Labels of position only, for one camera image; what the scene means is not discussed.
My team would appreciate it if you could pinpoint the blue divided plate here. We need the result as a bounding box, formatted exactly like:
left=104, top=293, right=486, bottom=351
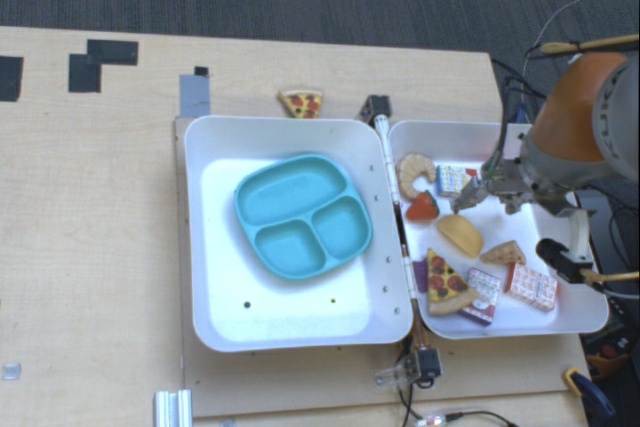
left=233, top=153, right=374, bottom=282

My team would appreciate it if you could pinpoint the white plastic tray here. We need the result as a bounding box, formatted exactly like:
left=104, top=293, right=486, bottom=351
left=387, top=119, right=611, bottom=341
left=183, top=114, right=416, bottom=354

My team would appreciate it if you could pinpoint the tan toy croissant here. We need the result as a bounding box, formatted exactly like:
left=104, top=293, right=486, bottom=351
left=395, top=152, right=438, bottom=202

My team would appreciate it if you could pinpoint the red toy strawberry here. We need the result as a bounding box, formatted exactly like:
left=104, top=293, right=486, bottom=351
left=404, top=190, right=442, bottom=223

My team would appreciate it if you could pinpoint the white blue yellow small carton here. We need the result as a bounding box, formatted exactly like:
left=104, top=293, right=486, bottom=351
left=435, top=163, right=477, bottom=198

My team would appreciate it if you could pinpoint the purple toy piece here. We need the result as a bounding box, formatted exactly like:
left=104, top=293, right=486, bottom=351
left=411, top=259, right=430, bottom=294

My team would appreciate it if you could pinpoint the large toy pizza slice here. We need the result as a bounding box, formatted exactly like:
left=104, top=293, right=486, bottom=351
left=425, top=247, right=481, bottom=318

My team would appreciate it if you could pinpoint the white and maroon carton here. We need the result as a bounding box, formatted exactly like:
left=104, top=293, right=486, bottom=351
left=458, top=267, right=502, bottom=327

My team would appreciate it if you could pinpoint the black block with thin wires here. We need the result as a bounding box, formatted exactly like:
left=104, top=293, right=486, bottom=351
left=398, top=346, right=445, bottom=389
left=360, top=94, right=392, bottom=122

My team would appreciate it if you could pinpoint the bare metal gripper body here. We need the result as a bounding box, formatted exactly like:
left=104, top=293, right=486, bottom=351
left=483, top=156, right=577, bottom=216

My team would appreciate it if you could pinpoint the orange and white carton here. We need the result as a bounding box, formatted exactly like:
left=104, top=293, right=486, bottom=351
left=503, top=261, right=559, bottom=313

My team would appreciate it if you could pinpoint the tan toy sandwich wedge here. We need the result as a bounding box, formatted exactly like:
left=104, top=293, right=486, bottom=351
left=479, top=239, right=528, bottom=267

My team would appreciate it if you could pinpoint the thin black and white rod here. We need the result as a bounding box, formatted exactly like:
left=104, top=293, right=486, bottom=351
left=374, top=113, right=427, bottom=352

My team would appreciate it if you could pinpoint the black cylinder on white bracket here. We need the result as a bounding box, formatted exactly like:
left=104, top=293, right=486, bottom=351
left=535, top=208, right=597, bottom=285

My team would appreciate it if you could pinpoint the yellow toy taco shell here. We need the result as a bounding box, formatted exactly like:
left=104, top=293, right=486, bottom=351
left=436, top=213, right=485, bottom=259

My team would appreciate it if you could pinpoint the small toy pizza slice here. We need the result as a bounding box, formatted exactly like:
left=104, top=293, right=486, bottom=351
left=277, top=89, right=325, bottom=120

